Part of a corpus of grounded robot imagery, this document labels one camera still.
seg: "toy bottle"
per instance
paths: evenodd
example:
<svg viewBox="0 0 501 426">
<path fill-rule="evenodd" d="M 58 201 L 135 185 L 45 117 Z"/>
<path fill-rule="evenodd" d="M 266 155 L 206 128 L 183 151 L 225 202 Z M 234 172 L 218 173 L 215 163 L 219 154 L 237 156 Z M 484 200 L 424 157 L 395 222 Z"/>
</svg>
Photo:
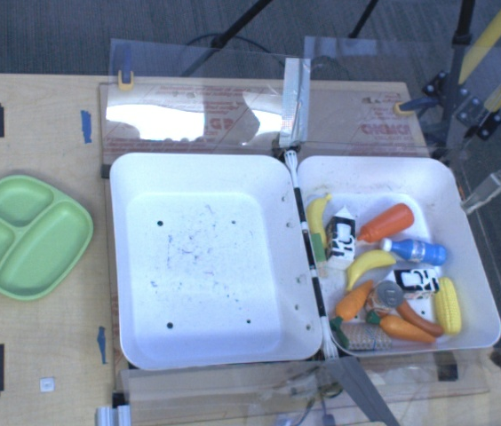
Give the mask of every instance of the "toy bottle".
<svg viewBox="0 0 501 426">
<path fill-rule="evenodd" d="M 438 244 L 412 239 L 391 241 L 384 238 L 380 246 L 384 251 L 392 251 L 409 262 L 424 262 L 434 266 L 446 262 L 446 248 Z"/>
<path fill-rule="evenodd" d="M 404 203 L 397 203 L 363 225 L 357 240 L 373 243 L 411 227 L 412 223 L 412 210 Z"/>
</svg>

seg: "yellow corn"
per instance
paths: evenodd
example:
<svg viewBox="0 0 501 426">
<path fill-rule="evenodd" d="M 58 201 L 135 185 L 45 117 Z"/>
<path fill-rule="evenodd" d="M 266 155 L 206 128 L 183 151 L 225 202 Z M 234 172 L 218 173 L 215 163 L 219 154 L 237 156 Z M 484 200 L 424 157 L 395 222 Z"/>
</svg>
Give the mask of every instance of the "yellow corn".
<svg viewBox="0 0 501 426">
<path fill-rule="evenodd" d="M 436 320 L 447 335 L 457 335 L 462 329 L 462 314 L 457 302 L 456 289 L 450 278 L 438 279 L 440 288 L 434 294 L 434 312 Z"/>
</svg>

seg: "blue bottle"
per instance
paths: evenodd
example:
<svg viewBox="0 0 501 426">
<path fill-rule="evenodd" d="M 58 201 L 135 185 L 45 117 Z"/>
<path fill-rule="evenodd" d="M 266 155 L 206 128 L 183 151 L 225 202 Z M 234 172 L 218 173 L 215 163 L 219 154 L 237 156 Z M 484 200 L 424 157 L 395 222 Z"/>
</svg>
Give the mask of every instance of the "blue bottle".
<svg viewBox="0 0 501 426">
<path fill-rule="evenodd" d="M 434 266 L 446 262 L 446 248 L 442 245 L 412 239 L 392 241 L 384 238 L 380 246 L 384 251 L 392 251 L 409 262 L 424 262 Z"/>
</svg>

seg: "blue tape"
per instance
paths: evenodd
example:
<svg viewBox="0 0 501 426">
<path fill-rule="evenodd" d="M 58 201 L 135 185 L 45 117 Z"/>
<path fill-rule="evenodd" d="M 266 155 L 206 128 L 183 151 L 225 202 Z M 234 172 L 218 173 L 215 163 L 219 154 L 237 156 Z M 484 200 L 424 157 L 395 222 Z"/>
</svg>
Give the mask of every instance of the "blue tape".
<svg viewBox="0 0 501 426">
<path fill-rule="evenodd" d="M 97 343 L 99 343 L 100 357 L 102 358 L 102 364 L 107 364 L 107 353 L 106 345 L 107 338 L 105 337 L 105 328 L 99 327 L 99 333 L 97 334 Z"/>
<path fill-rule="evenodd" d="M 91 114 L 86 110 L 81 111 L 81 128 L 83 130 L 84 143 L 90 144 L 92 142 Z"/>
</svg>

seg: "small sticker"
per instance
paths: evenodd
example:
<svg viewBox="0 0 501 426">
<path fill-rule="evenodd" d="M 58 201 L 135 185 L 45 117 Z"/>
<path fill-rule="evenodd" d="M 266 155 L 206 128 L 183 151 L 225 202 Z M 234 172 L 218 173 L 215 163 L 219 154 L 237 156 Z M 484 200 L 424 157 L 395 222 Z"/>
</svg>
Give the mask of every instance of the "small sticker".
<svg viewBox="0 0 501 426">
<path fill-rule="evenodd" d="M 55 390 L 55 378 L 54 377 L 44 377 L 39 380 L 39 389 L 42 393 L 47 393 L 49 391 Z"/>
</svg>

